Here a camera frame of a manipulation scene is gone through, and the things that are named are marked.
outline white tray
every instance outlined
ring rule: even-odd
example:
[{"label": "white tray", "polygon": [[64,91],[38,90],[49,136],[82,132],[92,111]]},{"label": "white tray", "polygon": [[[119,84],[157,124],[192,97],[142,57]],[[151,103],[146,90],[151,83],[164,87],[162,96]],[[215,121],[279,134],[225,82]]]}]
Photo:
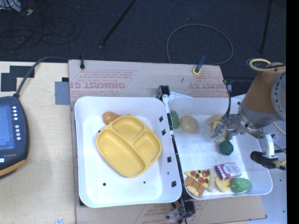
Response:
[{"label": "white tray", "polygon": [[[138,177],[118,174],[96,148],[97,134],[106,126],[102,115],[107,111],[135,116],[162,143],[158,160]],[[170,203],[180,198],[182,185],[162,101],[157,98],[83,97],[75,103],[75,120],[79,196],[86,206]]]},{"label": "white tray", "polygon": [[[240,100],[231,99],[231,113],[238,113]],[[252,182],[252,188],[244,193],[220,192],[214,188],[212,192],[205,190],[202,197],[195,199],[212,199],[232,196],[249,196],[268,194],[272,190],[272,179],[267,168],[251,160],[252,151],[261,151],[256,138],[250,134],[238,134],[231,143],[234,151],[230,156],[223,155],[218,145],[211,139],[212,128],[207,121],[215,115],[223,115],[228,108],[227,98],[176,98],[170,102],[170,110],[176,111],[179,118],[190,115],[199,123],[195,133],[185,133],[180,127],[174,129],[175,141],[183,173],[197,169],[214,168],[217,164],[235,162],[244,178]]]}]

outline blue pen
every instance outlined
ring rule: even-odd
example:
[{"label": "blue pen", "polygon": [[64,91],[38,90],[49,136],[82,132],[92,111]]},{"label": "blue pen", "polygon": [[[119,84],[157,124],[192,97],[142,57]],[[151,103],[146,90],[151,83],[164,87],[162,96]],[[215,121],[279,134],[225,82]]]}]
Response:
[{"label": "blue pen", "polygon": [[205,57],[205,56],[202,56],[201,60],[200,60],[200,61],[198,62],[198,64],[197,64],[197,66],[194,67],[194,69],[193,69],[193,71],[192,71],[192,73],[193,73],[194,75],[197,76],[197,75],[201,72],[201,67],[202,67],[203,63],[205,62],[205,59],[206,59],[206,57]]}]

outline green vegetable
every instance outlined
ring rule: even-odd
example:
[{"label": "green vegetable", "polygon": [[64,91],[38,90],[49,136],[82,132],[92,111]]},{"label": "green vegetable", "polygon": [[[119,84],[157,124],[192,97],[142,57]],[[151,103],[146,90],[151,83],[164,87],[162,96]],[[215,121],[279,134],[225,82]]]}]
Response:
[{"label": "green vegetable", "polygon": [[252,182],[243,177],[234,178],[230,184],[233,192],[240,193],[244,192],[252,186]]},{"label": "green vegetable", "polygon": [[229,141],[221,142],[221,144],[219,145],[219,148],[220,148],[220,153],[225,154],[226,156],[231,155],[231,153],[234,150],[234,146]]},{"label": "green vegetable", "polygon": [[174,129],[179,128],[179,117],[176,111],[171,111],[172,125]]}]

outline purple box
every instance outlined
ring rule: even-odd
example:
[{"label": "purple box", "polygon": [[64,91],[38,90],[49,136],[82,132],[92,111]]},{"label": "purple box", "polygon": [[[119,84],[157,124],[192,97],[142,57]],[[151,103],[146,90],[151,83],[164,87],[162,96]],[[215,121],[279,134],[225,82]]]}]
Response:
[{"label": "purple box", "polygon": [[239,177],[242,175],[235,162],[218,164],[215,166],[215,170],[221,180]]}]

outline yellow plate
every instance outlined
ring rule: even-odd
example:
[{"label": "yellow plate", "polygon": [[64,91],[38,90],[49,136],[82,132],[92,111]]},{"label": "yellow plate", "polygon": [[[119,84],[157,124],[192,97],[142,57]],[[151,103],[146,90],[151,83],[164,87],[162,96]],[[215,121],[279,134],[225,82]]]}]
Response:
[{"label": "yellow plate", "polygon": [[144,173],[162,151],[156,134],[131,115],[120,116],[102,129],[96,145],[104,160],[124,177]]}]

